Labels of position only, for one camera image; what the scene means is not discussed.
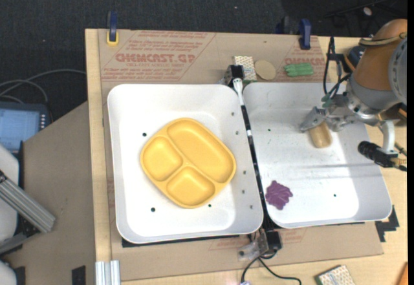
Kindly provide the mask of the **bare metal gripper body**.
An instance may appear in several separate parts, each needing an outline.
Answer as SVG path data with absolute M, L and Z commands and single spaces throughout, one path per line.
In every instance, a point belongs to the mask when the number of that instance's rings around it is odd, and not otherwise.
M 399 105 L 392 106 L 388 110 L 374 110 L 369 108 L 358 98 L 350 94 L 337 94 L 324 102 L 326 121 L 328 118 L 343 118 L 347 125 L 362 122 L 370 126 L 381 126 L 386 121 L 399 123 L 402 121 L 402 113 Z

